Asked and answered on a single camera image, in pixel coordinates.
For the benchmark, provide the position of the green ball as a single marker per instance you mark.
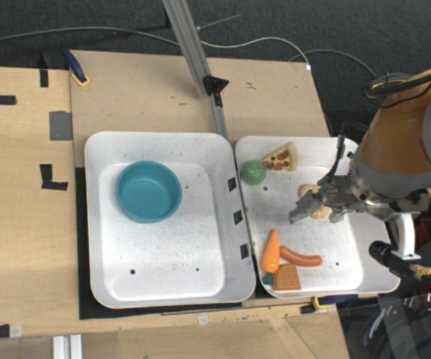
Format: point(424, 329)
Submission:
point(253, 172)

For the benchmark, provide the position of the beige toy bread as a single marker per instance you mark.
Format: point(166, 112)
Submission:
point(321, 212)

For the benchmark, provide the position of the brown waffle biscuit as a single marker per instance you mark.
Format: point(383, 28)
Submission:
point(286, 277)

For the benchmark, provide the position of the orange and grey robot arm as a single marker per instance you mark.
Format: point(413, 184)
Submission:
point(391, 144)

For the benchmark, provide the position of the teal bowl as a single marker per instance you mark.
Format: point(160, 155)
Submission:
point(148, 193)

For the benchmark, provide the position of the thin black rod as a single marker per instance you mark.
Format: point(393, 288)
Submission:
point(246, 211)

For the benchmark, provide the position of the orange-red sausage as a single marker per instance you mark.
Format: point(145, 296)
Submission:
point(299, 257)

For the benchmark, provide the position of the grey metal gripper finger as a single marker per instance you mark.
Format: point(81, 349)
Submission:
point(302, 209)
point(336, 216)

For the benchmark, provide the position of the black cylinder on white bracket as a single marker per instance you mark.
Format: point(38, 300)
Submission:
point(406, 234)

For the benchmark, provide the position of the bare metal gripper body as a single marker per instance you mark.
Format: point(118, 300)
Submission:
point(365, 198)

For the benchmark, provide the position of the orange carrot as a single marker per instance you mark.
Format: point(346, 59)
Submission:
point(271, 254)

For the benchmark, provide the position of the brown cardboard board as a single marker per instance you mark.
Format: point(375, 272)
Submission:
point(144, 99)

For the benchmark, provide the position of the toy pizza slice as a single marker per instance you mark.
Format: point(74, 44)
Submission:
point(284, 158)

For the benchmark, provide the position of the white plastic tray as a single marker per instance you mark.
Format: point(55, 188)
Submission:
point(312, 238)
point(163, 253)

